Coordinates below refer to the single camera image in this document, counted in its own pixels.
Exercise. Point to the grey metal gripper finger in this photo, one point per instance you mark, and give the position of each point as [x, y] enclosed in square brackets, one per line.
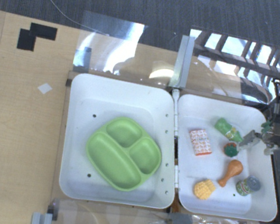
[249, 140]

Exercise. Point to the green can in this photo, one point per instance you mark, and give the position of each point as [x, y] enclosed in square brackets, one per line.
[246, 186]

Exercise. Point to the white plastic tray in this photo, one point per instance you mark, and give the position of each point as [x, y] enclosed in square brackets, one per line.
[82, 136]
[210, 201]

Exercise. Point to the orange and white carton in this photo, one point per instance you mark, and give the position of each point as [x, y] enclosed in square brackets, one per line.
[200, 142]

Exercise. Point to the orange toy chicken drumstick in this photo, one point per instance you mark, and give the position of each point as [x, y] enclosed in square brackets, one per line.
[234, 168]

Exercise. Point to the green and red toy vegetable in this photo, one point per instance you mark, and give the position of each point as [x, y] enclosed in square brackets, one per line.
[230, 149]

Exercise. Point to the yellow toy corn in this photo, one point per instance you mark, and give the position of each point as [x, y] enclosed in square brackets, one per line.
[204, 189]

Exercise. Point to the green plastic bottle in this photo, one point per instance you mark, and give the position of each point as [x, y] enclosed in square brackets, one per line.
[224, 126]

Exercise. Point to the green divided plate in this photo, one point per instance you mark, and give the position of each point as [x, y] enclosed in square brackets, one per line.
[113, 157]

